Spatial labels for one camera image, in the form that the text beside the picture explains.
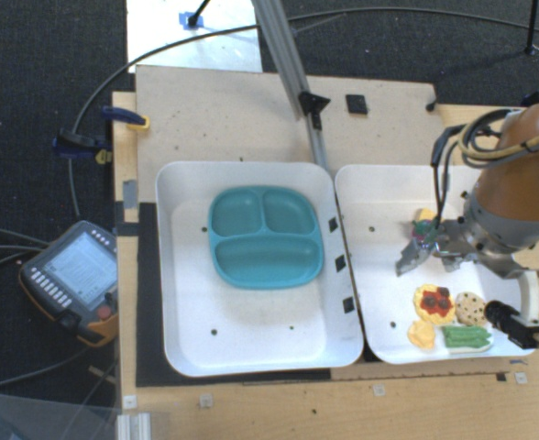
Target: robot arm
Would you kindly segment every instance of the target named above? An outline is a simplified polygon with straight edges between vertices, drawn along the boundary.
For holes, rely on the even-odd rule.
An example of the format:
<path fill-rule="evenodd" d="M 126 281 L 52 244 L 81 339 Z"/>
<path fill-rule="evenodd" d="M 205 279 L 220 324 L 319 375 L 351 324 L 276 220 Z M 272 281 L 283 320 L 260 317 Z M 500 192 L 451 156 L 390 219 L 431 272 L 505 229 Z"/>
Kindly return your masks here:
<path fill-rule="evenodd" d="M 481 148 L 476 136 L 488 135 L 487 124 L 505 118 L 495 149 Z M 464 162 L 482 169 L 466 199 L 463 215 L 442 220 L 446 195 L 438 191 L 437 167 L 448 139 L 458 141 Z M 490 302 L 485 314 L 495 327 L 522 348 L 539 347 L 539 270 L 523 268 L 512 253 L 531 248 L 539 241 L 539 104 L 525 111 L 500 110 L 468 126 L 450 127 L 434 146 L 437 213 L 433 220 L 414 224 L 413 238 L 396 263 L 396 273 L 416 268 L 433 255 L 445 270 L 459 269 L 462 262 L 484 265 L 503 279 L 516 279 L 521 289 L 520 311 L 502 302 Z"/>

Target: wooden table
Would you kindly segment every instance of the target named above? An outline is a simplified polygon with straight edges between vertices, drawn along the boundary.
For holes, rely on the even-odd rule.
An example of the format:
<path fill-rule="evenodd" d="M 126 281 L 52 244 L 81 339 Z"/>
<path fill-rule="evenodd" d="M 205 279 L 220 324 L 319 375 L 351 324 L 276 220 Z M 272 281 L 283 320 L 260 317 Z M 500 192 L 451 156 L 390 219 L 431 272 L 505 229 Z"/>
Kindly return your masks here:
<path fill-rule="evenodd" d="M 134 109 L 134 93 L 114 104 Z M 490 106 L 439 105 L 446 126 Z M 114 125 L 115 198 L 138 175 L 137 132 Z M 128 223 L 138 220 L 127 207 Z M 138 239 L 120 236 L 120 390 L 124 413 L 151 413 L 158 439 L 539 438 L 539 352 L 411 366 L 356 364 L 322 382 L 136 387 Z M 539 244 L 518 260 L 539 268 Z M 496 374 L 504 373 L 505 380 Z M 213 401 L 212 407 L 201 405 Z"/>

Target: teal divided plate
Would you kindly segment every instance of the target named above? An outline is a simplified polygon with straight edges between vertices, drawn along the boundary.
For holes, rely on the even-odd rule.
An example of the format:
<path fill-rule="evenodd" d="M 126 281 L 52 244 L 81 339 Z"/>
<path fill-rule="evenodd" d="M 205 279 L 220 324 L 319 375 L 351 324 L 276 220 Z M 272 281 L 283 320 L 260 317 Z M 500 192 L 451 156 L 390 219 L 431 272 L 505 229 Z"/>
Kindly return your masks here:
<path fill-rule="evenodd" d="M 314 209 L 291 189 L 249 186 L 214 199 L 208 230 L 216 271 L 237 287 L 283 289 L 305 284 L 323 267 Z"/>

